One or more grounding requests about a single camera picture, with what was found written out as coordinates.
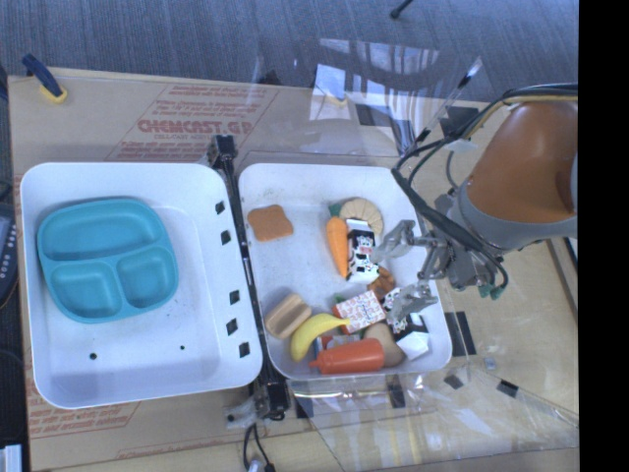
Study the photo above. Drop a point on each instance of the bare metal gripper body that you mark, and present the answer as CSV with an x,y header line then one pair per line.
x,y
462,263

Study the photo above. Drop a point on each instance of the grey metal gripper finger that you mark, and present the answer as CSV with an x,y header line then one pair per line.
x,y
395,241
410,300

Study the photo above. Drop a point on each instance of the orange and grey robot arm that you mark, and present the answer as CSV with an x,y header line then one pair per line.
x,y
526,165

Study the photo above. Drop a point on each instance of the cow print milk carton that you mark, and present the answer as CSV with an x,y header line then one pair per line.
x,y
361,253

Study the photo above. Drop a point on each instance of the black and white carton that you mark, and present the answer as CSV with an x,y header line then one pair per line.
x,y
415,339

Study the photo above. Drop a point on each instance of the beige croissant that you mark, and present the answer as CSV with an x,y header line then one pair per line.
x,y
366,210

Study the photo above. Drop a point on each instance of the beige bread roll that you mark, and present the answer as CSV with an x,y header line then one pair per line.
x,y
390,347

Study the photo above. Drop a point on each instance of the orange and white patterned carton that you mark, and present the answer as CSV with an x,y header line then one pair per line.
x,y
359,312

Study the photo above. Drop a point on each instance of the orange carrot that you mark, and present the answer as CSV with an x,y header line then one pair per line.
x,y
338,244

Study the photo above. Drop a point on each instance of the orange sauce bottle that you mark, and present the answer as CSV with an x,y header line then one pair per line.
x,y
351,357

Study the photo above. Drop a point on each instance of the white plastic tray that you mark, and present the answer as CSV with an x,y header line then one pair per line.
x,y
304,263
196,362

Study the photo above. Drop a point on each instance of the yellow banana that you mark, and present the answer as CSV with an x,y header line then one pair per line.
x,y
309,335

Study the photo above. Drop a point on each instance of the beige hot dog bun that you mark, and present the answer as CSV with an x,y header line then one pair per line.
x,y
286,315

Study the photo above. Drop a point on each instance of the orange toast slice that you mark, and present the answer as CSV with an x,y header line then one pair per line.
x,y
270,222

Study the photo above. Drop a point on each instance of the blue divided plate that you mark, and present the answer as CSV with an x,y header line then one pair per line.
x,y
105,258

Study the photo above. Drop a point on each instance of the brown cardboard board red print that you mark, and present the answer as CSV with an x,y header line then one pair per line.
x,y
123,116

